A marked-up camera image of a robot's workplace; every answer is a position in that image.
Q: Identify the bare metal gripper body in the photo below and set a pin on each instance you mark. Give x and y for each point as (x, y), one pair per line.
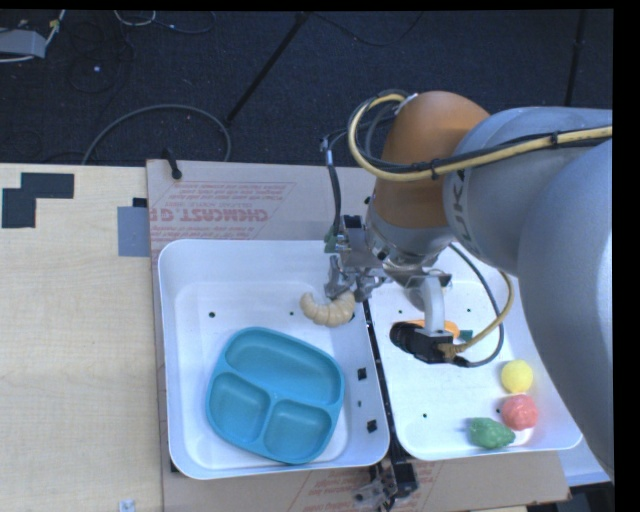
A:
(361, 252)

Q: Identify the beige toy croissant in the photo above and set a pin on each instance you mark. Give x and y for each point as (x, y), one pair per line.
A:
(327, 312)

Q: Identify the pink ball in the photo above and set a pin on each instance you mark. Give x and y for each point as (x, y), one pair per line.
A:
(520, 412)

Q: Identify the brown cardboard board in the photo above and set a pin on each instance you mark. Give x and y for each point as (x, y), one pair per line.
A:
(235, 210)

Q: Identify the black cylinder on white bracket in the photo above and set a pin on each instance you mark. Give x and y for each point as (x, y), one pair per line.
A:
(419, 342)

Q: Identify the white plastic tray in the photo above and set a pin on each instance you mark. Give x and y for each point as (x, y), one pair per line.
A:
(200, 270)
(440, 390)

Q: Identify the green lumpy toy vegetable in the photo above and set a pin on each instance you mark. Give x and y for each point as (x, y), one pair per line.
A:
(491, 433)

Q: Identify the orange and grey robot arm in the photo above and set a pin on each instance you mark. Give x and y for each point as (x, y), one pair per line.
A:
(550, 210)

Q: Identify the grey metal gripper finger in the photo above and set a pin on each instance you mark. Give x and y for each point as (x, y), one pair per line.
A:
(338, 286)
(368, 289)

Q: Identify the orange carrot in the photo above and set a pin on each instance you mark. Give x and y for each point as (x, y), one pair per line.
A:
(452, 327)

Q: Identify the blue divided plate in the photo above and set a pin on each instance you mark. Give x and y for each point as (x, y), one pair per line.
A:
(275, 395)

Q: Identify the yellow ball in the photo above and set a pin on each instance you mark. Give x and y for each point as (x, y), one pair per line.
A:
(517, 376)

